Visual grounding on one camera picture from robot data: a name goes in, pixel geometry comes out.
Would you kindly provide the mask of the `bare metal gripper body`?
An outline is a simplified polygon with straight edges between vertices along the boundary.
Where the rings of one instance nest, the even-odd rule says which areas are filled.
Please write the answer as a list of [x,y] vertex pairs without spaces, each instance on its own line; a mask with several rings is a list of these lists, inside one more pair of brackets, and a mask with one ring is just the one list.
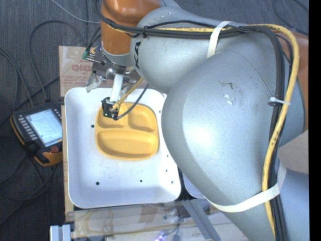
[[120,57],[120,62],[116,63],[110,58],[107,58],[103,52],[91,54],[92,73],[91,83],[99,83],[102,80],[114,80],[116,75],[123,77],[125,83],[136,83],[140,80],[140,75],[136,72],[133,66],[127,66]]

